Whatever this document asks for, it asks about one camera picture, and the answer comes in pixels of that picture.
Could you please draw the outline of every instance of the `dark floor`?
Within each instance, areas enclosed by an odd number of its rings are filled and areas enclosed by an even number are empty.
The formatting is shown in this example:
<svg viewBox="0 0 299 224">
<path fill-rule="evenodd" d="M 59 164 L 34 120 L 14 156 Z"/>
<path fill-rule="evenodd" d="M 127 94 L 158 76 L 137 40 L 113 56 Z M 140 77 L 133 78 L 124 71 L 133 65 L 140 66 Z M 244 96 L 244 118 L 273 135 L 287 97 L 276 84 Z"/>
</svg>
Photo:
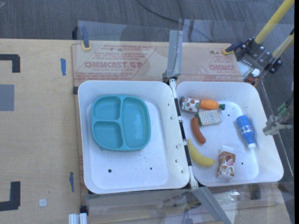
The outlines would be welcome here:
<svg viewBox="0 0 299 224">
<path fill-rule="evenodd" d="M 200 20 L 203 42 L 245 41 L 284 0 L 0 0 L 0 38 L 72 39 L 79 21 L 177 29 L 179 19 Z M 273 51 L 294 27 L 294 6 L 264 45 Z M 294 49 L 281 57 L 284 65 L 265 77 L 265 89 L 275 112 L 288 98 L 293 80 Z M 294 132 L 275 137 L 285 167 L 282 182 L 294 179 Z M 290 213 L 294 219 L 293 206 Z"/>
</svg>

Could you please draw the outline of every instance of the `yellow banana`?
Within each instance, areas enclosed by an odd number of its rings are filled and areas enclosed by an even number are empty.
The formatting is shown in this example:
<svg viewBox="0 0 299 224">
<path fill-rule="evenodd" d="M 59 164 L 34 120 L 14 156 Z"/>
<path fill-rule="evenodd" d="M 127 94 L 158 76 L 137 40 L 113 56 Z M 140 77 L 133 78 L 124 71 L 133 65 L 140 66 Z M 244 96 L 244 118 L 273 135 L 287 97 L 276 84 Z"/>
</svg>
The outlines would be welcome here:
<svg viewBox="0 0 299 224">
<path fill-rule="evenodd" d="M 206 166 L 206 167 L 210 167 L 212 165 L 215 164 L 215 161 L 211 158 L 205 157 L 204 155 L 202 155 L 197 149 L 196 147 L 193 146 L 193 144 L 191 143 L 191 140 L 188 139 L 188 147 L 189 147 L 189 151 L 190 151 L 190 155 L 191 158 L 197 162 L 198 164 L 202 165 L 202 166 Z"/>
</svg>

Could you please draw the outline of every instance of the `teal divided plate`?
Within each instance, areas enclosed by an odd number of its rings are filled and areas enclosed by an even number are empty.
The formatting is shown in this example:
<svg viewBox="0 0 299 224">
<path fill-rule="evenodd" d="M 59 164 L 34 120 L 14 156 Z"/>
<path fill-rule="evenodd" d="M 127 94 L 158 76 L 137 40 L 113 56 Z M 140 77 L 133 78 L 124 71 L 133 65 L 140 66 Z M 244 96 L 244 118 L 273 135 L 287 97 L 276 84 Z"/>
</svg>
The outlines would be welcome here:
<svg viewBox="0 0 299 224">
<path fill-rule="evenodd" d="M 133 151 L 150 141 L 149 110 L 137 97 L 99 97 L 93 103 L 91 121 L 93 138 L 104 149 Z"/>
</svg>

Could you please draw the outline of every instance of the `plastic bottle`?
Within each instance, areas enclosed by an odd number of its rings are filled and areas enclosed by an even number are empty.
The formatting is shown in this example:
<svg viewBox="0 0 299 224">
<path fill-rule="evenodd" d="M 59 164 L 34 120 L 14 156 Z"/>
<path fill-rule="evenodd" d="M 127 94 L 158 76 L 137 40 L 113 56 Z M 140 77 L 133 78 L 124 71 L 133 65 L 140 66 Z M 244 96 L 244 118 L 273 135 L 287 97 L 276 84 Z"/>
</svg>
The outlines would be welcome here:
<svg viewBox="0 0 299 224">
<path fill-rule="evenodd" d="M 249 123 L 248 117 L 246 115 L 242 115 L 238 117 L 237 124 L 239 126 L 239 130 L 241 132 L 242 137 L 247 141 L 248 148 L 250 149 L 255 148 L 256 144 L 253 140 L 254 133 Z"/>
</svg>

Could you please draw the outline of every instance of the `brown sausage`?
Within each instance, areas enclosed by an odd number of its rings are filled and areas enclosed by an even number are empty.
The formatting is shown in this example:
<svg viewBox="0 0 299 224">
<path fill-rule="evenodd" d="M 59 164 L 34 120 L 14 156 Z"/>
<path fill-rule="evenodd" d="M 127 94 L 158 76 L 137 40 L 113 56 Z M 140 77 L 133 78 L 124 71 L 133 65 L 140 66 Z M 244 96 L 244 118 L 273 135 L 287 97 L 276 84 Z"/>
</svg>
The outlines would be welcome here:
<svg viewBox="0 0 299 224">
<path fill-rule="evenodd" d="M 193 134 L 195 135 L 198 142 L 201 144 L 204 144 L 206 142 L 206 138 L 202 135 L 202 133 L 199 129 L 199 120 L 197 117 L 194 117 L 191 120 L 191 128 L 192 128 Z"/>
</svg>

